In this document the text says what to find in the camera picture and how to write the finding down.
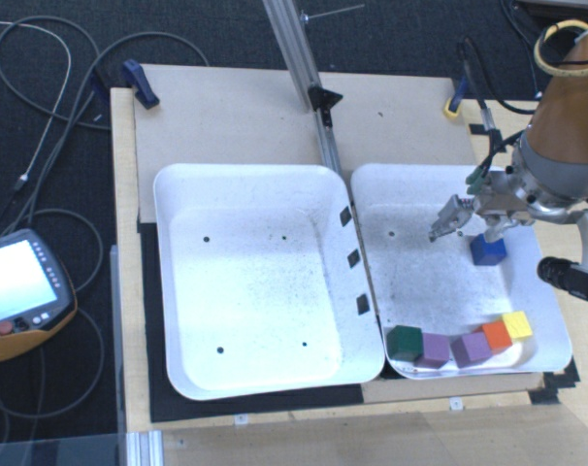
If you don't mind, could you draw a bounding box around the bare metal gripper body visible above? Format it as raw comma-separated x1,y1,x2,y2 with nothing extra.
472,154,588,230

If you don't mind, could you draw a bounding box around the blue cube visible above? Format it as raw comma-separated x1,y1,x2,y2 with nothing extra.
469,233,509,267

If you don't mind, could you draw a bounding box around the white plastic tray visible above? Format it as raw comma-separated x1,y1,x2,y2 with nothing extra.
151,162,387,402
349,162,574,381

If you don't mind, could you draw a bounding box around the yellow cube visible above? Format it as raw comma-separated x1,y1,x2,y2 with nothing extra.
501,310,534,342

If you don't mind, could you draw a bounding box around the orange cube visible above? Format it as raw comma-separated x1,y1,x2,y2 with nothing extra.
481,319,514,355

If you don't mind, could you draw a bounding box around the purple cube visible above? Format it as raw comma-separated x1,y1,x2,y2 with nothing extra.
449,330,494,370
414,332,452,371

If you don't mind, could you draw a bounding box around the green cube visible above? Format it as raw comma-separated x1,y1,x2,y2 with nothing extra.
385,324,425,363

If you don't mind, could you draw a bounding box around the pale flat board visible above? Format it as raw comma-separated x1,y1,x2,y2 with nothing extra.
132,63,545,405

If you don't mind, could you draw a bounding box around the black cylinder on white bracket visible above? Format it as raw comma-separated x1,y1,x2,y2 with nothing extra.
537,210,588,303

